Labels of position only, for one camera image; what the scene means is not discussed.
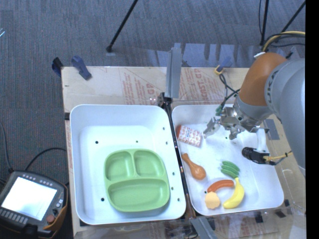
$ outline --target green plate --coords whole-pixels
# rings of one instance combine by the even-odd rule
[[[109,202],[121,212],[154,210],[169,200],[164,163],[148,149],[125,149],[108,155],[104,179]]]

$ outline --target white screen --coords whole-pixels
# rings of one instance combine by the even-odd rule
[[[42,220],[57,190],[18,177],[1,207]]]

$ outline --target toy banana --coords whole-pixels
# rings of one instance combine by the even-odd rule
[[[236,186],[233,195],[224,202],[223,207],[225,209],[236,208],[244,198],[244,187],[239,183],[238,177],[235,178]]]

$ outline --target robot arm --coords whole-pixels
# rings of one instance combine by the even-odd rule
[[[230,130],[231,140],[244,130],[257,132],[262,121],[271,114],[282,123],[290,148],[306,176],[305,59],[288,61],[272,52],[258,56],[247,72],[233,107],[224,107],[220,119],[210,121],[204,137],[213,134],[217,124]]]

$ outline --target wooden table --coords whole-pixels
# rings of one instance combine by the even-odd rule
[[[116,238],[121,231],[130,230],[130,238],[169,238],[167,231],[178,231],[174,238],[181,237],[183,226],[190,227],[189,221],[169,221],[148,224],[127,224],[127,226],[82,226],[76,214],[72,166],[72,146],[69,114],[80,104],[156,105],[160,93],[165,92],[166,67],[87,67],[92,78],[85,80],[75,67],[61,70],[65,129],[67,136],[68,168],[72,209],[72,226],[76,239]],[[224,98],[224,85],[213,72],[214,68],[182,68],[179,98],[173,104],[219,104]],[[226,68],[227,84],[239,89],[247,68]],[[282,155],[290,150],[283,128],[272,115],[278,140],[267,139],[271,154]],[[263,222],[251,214],[234,214],[226,217],[211,217],[214,220],[217,238],[306,238],[306,181],[298,169],[293,156],[276,166],[276,171],[285,194],[285,202],[275,210],[263,210]]]

